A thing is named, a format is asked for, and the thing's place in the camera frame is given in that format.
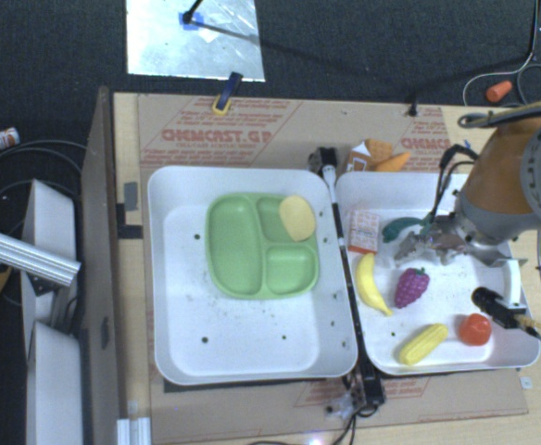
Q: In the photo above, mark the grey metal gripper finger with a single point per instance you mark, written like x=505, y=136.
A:
x=453, y=254
x=409, y=245

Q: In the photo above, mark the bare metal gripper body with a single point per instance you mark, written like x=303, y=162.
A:
x=451, y=232

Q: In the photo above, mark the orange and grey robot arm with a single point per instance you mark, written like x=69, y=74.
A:
x=507, y=179

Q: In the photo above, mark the dark green toy vegetable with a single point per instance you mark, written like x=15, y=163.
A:
x=398, y=227

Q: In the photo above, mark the white plastic tray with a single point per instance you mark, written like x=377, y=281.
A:
x=252, y=332
x=442, y=290

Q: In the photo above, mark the purple grapes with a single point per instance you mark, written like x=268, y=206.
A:
x=411, y=289

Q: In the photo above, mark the yellow banana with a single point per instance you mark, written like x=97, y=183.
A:
x=368, y=283

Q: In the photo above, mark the thin black and white rod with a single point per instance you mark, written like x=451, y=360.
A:
x=344, y=248

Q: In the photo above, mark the red tomato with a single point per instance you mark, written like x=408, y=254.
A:
x=475, y=329

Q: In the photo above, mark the orange carrot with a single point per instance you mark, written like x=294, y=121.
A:
x=394, y=161

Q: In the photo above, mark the yellow corn cob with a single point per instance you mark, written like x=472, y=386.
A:
x=423, y=344

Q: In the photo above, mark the tan waffle biscuit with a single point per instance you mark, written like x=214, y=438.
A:
x=379, y=150

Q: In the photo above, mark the yellow oval potato chip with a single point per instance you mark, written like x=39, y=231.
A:
x=297, y=218

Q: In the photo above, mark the small orange cone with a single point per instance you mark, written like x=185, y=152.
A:
x=499, y=91

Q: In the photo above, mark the green divided plate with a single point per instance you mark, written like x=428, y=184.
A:
x=233, y=248

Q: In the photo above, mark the brown cardboard board red print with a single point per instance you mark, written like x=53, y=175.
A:
x=252, y=128

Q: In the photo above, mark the small white and orange can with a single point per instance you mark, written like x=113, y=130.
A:
x=6, y=138

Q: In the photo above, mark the black cylinder on white bracket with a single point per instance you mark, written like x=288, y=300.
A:
x=495, y=306

